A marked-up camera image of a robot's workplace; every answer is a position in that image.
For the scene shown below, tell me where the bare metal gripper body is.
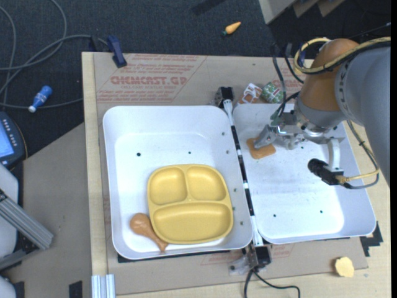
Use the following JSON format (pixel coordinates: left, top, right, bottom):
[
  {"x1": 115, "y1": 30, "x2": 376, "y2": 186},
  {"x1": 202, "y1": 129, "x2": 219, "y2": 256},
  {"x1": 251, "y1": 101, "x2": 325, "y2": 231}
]
[{"x1": 274, "y1": 110, "x2": 346, "y2": 151}]

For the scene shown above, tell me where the orange toy toast slice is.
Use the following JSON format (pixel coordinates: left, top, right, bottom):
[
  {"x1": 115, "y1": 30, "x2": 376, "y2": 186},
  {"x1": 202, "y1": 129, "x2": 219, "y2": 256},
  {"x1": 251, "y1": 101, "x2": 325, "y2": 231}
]
[{"x1": 246, "y1": 137, "x2": 277, "y2": 160}]

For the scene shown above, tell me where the green and white can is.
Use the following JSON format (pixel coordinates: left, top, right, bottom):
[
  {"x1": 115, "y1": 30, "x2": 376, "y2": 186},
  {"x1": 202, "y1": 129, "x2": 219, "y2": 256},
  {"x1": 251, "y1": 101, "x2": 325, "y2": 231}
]
[{"x1": 259, "y1": 81, "x2": 285, "y2": 104}]

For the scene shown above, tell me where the thin black and white rod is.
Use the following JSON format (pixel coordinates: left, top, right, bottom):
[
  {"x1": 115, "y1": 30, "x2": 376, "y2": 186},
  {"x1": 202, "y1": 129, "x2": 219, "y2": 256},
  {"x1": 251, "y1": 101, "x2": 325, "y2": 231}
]
[{"x1": 223, "y1": 99, "x2": 264, "y2": 246}]

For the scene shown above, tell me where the white and orange carton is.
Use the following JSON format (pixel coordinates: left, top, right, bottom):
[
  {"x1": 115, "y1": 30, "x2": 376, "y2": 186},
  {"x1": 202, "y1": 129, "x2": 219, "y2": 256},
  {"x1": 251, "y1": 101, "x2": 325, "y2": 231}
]
[{"x1": 236, "y1": 83, "x2": 264, "y2": 105}]

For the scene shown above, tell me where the white plastic tray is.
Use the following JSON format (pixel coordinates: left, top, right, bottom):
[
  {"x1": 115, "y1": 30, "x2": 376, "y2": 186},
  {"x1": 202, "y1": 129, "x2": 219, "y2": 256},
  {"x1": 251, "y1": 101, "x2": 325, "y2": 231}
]
[
  {"x1": 232, "y1": 102, "x2": 377, "y2": 245},
  {"x1": 102, "y1": 105, "x2": 254, "y2": 261}
]

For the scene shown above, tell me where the brown cardboard board red print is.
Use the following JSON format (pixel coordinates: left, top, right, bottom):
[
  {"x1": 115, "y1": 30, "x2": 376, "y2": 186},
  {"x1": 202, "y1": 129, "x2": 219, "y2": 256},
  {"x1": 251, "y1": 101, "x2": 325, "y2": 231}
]
[{"x1": 92, "y1": 52, "x2": 370, "y2": 295}]

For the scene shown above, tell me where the yellow divided plate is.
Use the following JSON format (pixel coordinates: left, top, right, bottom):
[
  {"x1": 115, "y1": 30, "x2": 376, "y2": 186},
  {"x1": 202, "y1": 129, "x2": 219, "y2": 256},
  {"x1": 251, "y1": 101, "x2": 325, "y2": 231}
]
[{"x1": 146, "y1": 163, "x2": 234, "y2": 245}]

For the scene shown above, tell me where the orange toy carrot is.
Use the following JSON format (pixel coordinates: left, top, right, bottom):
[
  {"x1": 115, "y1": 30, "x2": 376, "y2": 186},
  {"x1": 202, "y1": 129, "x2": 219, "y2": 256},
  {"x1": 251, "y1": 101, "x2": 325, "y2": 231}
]
[{"x1": 221, "y1": 21, "x2": 242, "y2": 37}]

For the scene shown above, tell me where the yellow toy biscuit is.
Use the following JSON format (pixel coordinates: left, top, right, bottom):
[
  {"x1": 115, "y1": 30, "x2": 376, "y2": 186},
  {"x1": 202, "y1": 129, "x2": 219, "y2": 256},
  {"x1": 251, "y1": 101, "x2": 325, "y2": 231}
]
[{"x1": 334, "y1": 256, "x2": 355, "y2": 278}]

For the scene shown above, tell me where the brown toy chicken drumstick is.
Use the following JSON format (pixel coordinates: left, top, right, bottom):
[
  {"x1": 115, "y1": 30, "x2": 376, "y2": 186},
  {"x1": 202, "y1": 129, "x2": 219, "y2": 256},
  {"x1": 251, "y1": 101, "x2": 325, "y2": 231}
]
[{"x1": 129, "y1": 212, "x2": 169, "y2": 254}]

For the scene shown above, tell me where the blue bottle with white cap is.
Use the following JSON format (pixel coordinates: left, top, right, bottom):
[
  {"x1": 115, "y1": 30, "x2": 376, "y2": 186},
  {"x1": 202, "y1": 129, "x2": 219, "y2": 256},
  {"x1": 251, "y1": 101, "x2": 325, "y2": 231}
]
[{"x1": 27, "y1": 85, "x2": 53, "y2": 114}]

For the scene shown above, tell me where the black cylinder on white bracket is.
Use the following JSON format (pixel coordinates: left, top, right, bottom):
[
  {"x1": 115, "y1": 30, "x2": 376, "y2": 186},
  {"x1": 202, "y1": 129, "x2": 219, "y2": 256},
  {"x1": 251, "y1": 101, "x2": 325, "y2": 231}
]
[{"x1": 307, "y1": 137, "x2": 346, "y2": 186}]

